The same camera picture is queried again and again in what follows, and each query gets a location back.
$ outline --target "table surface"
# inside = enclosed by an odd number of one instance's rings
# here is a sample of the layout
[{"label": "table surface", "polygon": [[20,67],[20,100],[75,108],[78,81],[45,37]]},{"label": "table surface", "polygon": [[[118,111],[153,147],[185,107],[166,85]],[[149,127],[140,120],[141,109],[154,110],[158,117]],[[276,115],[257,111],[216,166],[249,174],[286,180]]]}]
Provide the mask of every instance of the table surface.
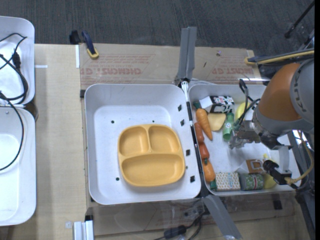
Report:
[{"label": "table surface", "polygon": [[[73,222],[87,210],[80,70],[74,45],[35,44],[37,205],[25,223],[8,227],[6,240],[71,240]],[[236,221],[243,239],[308,240],[303,212],[294,195],[286,216]],[[192,235],[195,229],[188,232]],[[108,240],[152,240],[163,231],[99,236]],[[196,239],[225,239],[216,224]]]}]

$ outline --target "green bottle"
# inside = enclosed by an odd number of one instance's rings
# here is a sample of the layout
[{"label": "green bottle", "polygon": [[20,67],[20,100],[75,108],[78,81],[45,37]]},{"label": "green bottle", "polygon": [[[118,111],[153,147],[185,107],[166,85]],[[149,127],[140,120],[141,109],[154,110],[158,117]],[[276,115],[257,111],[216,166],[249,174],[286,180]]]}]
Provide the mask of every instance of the green bottle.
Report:
[{"label": "green bottle", "polygon": [[235,120],[235,114],[234,113],[227,113],[226,118],[223,124],[223,129],[222,129],[222,134],[223,134],[223,139],[228,142],[231,138],[231,132],[233,128]]}]

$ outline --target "yellow cable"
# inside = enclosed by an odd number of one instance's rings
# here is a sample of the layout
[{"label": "yellow cable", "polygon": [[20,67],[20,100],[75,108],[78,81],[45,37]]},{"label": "yellow cable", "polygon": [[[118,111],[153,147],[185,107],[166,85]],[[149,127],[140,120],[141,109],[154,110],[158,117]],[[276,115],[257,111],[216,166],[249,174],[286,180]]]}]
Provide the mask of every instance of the yellow cable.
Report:
[{"label": "yellow cable", "polygon": [[275,58],[270,58],[270,59],[265,59],[257,62],[249,62],[248,57],[244,58],[244,63],[247,65],[254,65],[254,64],[267,64],[267,63],[272,63],[272,62],[279,62],[279,61],[284,61],[287,59],[299,57],[299,56],[306,56],[306,55],[314,55],[315,51],[314,50],[309,50],[309,51],[304,51],[304,52],[299,52],[299,53],[294,53],[290,55],[285,55],[285,56],[280,56],[280,57],[275,57]]},{"label": "yellow cable", "polygon": [[294,184],[294,183],[302,180],[304,177],[306,177],[306,176],[311,172],[311,170],[313,169],[313,167],[314,167],[314,165],[315,165],[314,158],[312,157],[312,154],[311,154],[311,152],[310,152],[310,149],[307,147],[306,142],[305,142],[305,140],[303,139],[303,137],[302,137],[302,135],[301,135],[301,132],[300,132],[299,130],[298,130],[297,132],[298,132],[298,134],[299,134],[299,136],[300,136],[300,139],[301,139],[301,142],[302,142],[303,146],[305,147],[305,149],[306,149],[306,151],[307,151],[307,153],[308,153],[308,155],[309,155],[309,158],[310,158],[310,161],[311,161],[311,165],[310,165],[310,167],[309,167],[300,177],[298,177],[298,178],[293,179],[293,178],[291,178],[291,177],[285,177],[284,179],[285,179],[285,181],[287,182],[288,185]]}]

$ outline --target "yellow divided plate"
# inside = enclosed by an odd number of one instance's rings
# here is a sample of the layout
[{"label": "yellow divided plate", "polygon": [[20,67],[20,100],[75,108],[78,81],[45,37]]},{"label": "yellow divided plate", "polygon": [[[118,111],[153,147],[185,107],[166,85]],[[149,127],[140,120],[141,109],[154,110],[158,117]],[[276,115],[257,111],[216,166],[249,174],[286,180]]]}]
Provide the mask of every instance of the yellow divided plate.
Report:
[{"label": "yellow divided plate", "polygon": [[118,160],[124,179],[137,187],[171,184],[185,173],[178,135],[162,124],[140,124],[123,130],[118,138]]}]

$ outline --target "white plastic tray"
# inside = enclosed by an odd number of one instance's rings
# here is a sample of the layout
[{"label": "white plastic tray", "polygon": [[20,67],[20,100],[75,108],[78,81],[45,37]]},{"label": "white plastic tray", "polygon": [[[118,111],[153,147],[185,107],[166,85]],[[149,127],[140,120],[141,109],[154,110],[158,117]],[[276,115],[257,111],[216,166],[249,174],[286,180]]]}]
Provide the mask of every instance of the white plastic tray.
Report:
[{"label": "white plastic tray", "polygon": [[[264,90],[264,85],[248,85],[249,95],[252,99],[261,98]],[[203,99],[207,96],[231,96],[235,102],[235,110],[237,107],[245,102],[245,95],[241,91],[238,85],[232,84],[196,84],[189,89],[189,99],[190,103],[197,102],[200,99]],[[193,121],[196,122],[196,109],[194,106],[192,110]],[[253,111],[250,110],[245,116],[246,120],[251,120]],[[222,129],[220,131],[213,131],[213,141],[210,141],[207,136],[204,134],[204,142],[210,153],[210,162],[214,168],[215,173],[231,173],[237,171],[241,164],[248,159],[263,159],[264,154],[267,155],[269,159],[274,160],[279,163],[279,152],[276,150],[270,150],[262,143],[246,143],[242,148],[233,148],[228,147],[228,143],[223,140]],[[289,145],[288,137],[282,136],[278,138],[281,144]],[[289,151],[289,169],[292,171],[292,178],[297,178],[300,176],[297,162],[292,150]],[[293,191],[293,189],[288,185],[278,185],[270,189],[262,190],[252,190],[252,191],[211,191],[212,194],[218,196],[233,196],[233,195],[247,195],[253,193],[266,193],[266,192],[283,192],[283,191]]]},{"label": "white plastic tray", "polygon": [[[19,33],[23,37],[27,37],[17,48],[21,60],[20,70],[28,83],[27,96],[23,102],[26,104],[35,96],[35,28],[26,19],[0,16],[0,40],[12,33]],[[9,60],[21,39],[19,35],[15,34],[0,42],[0,54]],[[5,62],[0,58],[0,67],[4,64]],[[0,86],[1,91],[7,98],[17,97],[24,91],[19,75],[9,65],[0,70]],[[0,99],[0,104],[6,104],[6,102]]]},{"label": "white plastic tray", "polygon": [[[36,209],[35,120],[24,109],[17,109],[24,125],[21,152],[15,162],[0,171],[0,226],[27,221]],[[0,109],[0,168],[16,156],[22,127],[13,108]]]},{"label": "white plastic tray", "polygon": [[[170,201],[199,194],[201,181],[196,151],[185,95],[180,88],[171,84],[94,84],[86,90],[84,100],[89,192],[97,203]],[[153,123],[171,127],[177,133],[186,170],[175,183],[135,187],[122,177],[118,137],[127,127]]]}]

